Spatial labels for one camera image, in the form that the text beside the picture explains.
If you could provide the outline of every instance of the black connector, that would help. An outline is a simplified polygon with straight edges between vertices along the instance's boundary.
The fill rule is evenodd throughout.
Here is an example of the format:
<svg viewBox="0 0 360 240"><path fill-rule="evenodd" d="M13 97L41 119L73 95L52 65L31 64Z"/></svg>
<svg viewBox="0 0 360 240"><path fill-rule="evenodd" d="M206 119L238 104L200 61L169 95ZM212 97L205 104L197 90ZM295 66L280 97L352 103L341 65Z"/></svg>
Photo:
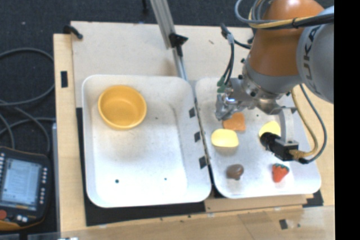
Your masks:
<svg viewBox="0 0 360 240"><path fill-rule="evenodd" d="M288 143L287 145L283 145L281 143L278 143L276 140L279 140L280 136L265 132L260 137L261 144L266 148L266 150L269 150L275 154L277 158L279 158L282 161L291 161L294 160L293 155L289 153L290 150L297 150L299 148L298 144Z"/></svg>

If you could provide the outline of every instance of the emergency stop button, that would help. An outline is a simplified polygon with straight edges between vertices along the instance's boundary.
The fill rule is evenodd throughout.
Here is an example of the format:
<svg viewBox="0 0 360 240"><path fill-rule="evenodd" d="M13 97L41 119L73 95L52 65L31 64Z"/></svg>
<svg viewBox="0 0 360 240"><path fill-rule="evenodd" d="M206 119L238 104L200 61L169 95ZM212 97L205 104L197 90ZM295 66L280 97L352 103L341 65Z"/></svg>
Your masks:
<svg viewBox="0 0 360 240"><path fill-rule="evenodd" d="M7 213L4 209L0 210L0 220L4 220L7 216Z"/></svg>

